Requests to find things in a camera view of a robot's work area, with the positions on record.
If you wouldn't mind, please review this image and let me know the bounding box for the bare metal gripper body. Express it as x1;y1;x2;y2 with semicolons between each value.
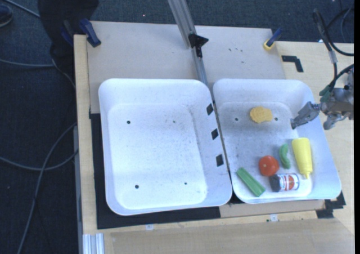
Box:
319;68;354;121

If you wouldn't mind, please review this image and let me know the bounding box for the yellow squeeze bottle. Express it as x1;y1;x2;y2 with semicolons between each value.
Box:
291;137;313;180

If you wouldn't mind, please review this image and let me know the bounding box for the yellow biscuit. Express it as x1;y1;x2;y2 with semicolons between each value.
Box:
249;106;273;124

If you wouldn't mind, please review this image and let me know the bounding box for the green pea pod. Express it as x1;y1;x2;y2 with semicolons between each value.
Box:
278;143;292;170

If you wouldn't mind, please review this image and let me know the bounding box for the white plastic tray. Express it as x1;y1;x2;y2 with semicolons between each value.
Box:
97;78;233;216
212;78;343;204

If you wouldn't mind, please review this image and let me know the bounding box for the red tomato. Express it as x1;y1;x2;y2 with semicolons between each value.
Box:
258;155;280;177

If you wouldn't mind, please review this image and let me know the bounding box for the small can with red label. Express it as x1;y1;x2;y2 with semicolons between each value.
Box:
268;172;300;193

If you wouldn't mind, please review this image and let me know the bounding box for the green celery stick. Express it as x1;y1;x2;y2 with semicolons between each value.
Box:
236;167;266;198

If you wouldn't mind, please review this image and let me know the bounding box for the pale wood board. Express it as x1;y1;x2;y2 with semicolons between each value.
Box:
85;20;327;219

